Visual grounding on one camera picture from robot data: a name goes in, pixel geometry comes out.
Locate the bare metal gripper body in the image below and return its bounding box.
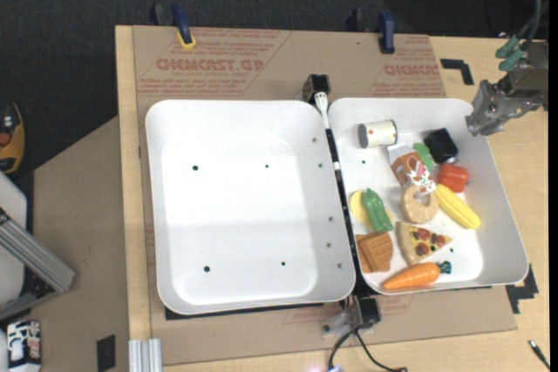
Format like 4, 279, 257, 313
500, 42, 549, 105

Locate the black cube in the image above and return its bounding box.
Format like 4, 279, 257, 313
423, 127, 459, 165

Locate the green ridged toy vegetable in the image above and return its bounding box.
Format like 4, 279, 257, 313
412, 142, 437, 172

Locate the orange bell pepper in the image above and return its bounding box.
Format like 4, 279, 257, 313
437, 163, 471, 193

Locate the orange and white carton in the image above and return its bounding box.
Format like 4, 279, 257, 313
387, 143, 438, 193

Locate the yellow corn cob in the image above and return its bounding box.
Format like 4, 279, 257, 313
434, 183, 481, 230

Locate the white can with orange dots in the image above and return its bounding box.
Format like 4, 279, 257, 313
357, 118, 398, 150

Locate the beige doughnut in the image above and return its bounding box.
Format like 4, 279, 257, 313
399, 184, 439, 225

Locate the white plastic tray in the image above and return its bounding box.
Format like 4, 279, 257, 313
326, 97, 530, 296
144, 98, 357, 315

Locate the pizza slice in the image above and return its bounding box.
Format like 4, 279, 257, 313
394, 221, 453, 267

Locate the thin black and white rod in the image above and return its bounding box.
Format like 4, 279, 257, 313
314, 92, 357, 275

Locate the brown waffle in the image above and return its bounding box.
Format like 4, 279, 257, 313
355, 230, 394, 274

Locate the orange carrot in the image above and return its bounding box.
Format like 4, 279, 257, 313
382, 260, 453, 291

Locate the brown cardboard board, red print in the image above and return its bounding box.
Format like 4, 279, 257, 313
132, 24, 531, 366

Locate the black and white carton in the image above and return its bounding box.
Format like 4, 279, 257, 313
6, 320, 43, 372

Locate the black block with thin wires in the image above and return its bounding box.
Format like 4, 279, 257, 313
303, 73, 331, 102
322, 295, 383, 339

